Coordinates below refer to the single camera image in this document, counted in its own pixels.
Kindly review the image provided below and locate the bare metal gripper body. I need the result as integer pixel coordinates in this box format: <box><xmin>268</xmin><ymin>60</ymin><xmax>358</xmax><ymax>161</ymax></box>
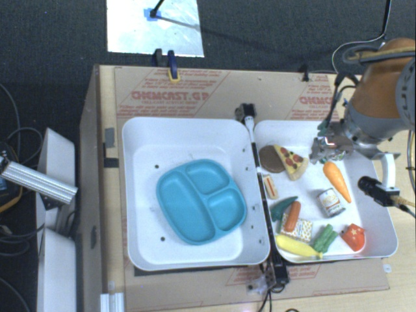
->
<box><xmin>320</xmin><ymin>131</ymin><xmax>374</xmax><ymax>162</ymax></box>

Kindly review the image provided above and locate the orange carrot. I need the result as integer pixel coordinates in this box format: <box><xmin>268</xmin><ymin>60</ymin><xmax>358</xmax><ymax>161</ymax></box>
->
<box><xmin>322</xmin><ymin>161</ymin><xmax>353</xmax><ymax>205</ymax></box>

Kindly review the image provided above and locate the toy pizza slice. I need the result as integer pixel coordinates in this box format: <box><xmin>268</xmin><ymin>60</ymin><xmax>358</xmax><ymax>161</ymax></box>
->
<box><xmin>272</xmin><ymin>144</ymin><xmax>310</xmax><ymax>182</ymax></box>

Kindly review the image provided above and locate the small white and orange can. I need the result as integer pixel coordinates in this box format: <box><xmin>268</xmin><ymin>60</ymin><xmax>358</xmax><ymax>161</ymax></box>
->
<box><xmin>317</xmin><ymin>187</ymin><xmax>346</xmax><ymax>219</ymax></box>

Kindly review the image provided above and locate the brown round biscuit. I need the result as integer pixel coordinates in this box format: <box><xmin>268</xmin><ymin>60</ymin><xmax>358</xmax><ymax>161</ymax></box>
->
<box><xmin>258</xmin><ymin>144</ymin><xmax>287</xmax><ymax>174</ymax></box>

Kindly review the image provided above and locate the toy sandwich slice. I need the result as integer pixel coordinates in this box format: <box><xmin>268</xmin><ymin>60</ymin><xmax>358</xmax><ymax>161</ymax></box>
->
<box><xmin>262</xmin><ymin>174</ymin><xmax>280</xmax><ymax>201</ymax></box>

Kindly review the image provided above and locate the thin black and white rod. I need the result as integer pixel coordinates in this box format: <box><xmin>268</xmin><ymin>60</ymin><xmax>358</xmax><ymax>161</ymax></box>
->
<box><xmin>245</xmin><ymin>117</ymin><xmax>284</xmax><ymax>272</ymax></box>

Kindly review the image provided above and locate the green chili pepper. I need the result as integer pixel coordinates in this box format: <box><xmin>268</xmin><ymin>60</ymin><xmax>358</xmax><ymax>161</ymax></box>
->
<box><xmin>270</xmin><ymin>196</ymin><xmax>299</xmax><ymax>222</ymax></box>

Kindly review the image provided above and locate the orange sausage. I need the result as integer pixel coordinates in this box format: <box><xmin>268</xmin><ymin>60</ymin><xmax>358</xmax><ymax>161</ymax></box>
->
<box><xmin>283</xmin><ymin>200</ymin><xmax>302</xmax><ymax>233</ymax></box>

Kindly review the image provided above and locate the orange and white packet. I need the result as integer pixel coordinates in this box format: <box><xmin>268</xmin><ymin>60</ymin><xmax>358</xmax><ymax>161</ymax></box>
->
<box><xmin>279</xmin><ymin>213</ymin><xmax>314</xmax><ymax>243</ymax></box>

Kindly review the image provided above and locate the white plastic tray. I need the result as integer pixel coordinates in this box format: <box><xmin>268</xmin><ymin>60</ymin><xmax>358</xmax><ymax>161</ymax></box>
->
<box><xmin>253</xmin><ymin>119</ymin><xmax>399</xmax><ymax>264</ymax></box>
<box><xmin>122</xmin><ymin>116</ymin><xmax>271</xmax><ymax>272</ymax></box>

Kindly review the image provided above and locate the green bean bundle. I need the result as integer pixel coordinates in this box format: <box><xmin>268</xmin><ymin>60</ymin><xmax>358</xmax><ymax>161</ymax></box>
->
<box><xmin>312</xmin><ymin>223</ymin><xmax>339</xmax><ymax>254</ymax></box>

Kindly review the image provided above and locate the yellow banana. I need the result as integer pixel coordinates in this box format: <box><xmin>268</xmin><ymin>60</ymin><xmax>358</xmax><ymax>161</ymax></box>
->
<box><xmin>275</xmin><ymin>233</ymin><xmax>324</xmax><ymax>261</ymax></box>

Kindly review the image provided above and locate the brown cardboard board red print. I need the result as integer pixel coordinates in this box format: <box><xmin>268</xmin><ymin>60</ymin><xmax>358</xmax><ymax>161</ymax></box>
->
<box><xmin>113</xmin><ymin>66</ymin><xmax>391</xmax><ymax>304</ymax></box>

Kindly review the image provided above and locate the blue divided plate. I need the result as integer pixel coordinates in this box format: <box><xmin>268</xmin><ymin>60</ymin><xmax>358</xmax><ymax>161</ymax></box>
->
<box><xmin>155</xmin><ymin>159</ymin><xmax>248</xmax><ymax>246</ymax></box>

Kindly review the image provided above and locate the black cylinder on white bracket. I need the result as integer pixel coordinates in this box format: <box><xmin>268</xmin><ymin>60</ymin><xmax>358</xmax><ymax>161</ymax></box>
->
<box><xmin>357</xmin><ymin>153</ymin><xmax>401</xmax><ymax>207</ymax></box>

